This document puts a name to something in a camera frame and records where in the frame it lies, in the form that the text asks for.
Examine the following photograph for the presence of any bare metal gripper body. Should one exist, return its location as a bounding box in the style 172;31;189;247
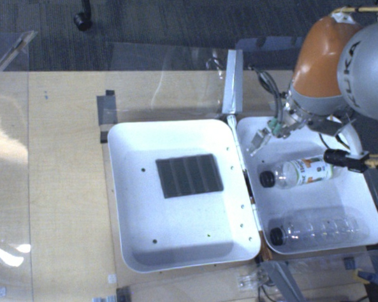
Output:
270;102;311;140

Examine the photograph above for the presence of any clear plastic bottle with label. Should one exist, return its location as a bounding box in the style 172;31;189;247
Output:
257;154;342;191

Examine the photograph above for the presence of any dark grey ribbed rectangular pad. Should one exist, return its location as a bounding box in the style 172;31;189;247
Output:
154;152;226;200

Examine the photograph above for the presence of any white plastic tray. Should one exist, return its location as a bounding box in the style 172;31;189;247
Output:
235;108;378;258
106;114;264;275

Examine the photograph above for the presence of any clear plastic bottle without label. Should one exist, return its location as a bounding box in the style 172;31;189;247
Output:
267;204;372;248

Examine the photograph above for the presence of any black cylinder on white bracket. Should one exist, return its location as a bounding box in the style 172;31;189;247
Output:
320;119;371;175

